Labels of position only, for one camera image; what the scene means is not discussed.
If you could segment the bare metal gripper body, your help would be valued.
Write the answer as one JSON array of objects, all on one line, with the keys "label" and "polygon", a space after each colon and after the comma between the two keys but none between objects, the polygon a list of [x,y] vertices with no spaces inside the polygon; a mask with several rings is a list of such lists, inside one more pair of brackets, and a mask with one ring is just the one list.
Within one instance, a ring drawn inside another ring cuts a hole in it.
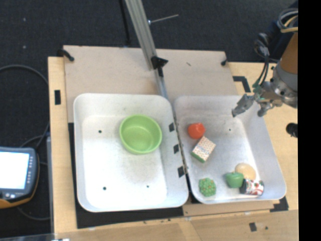
[{"label": "bare metal gripper body", "polygon": [[297,108],[297,92],[283,82],[265,81],[262,84],[255,82],[253,85],[254,99],[270,106],[286,104]]}]

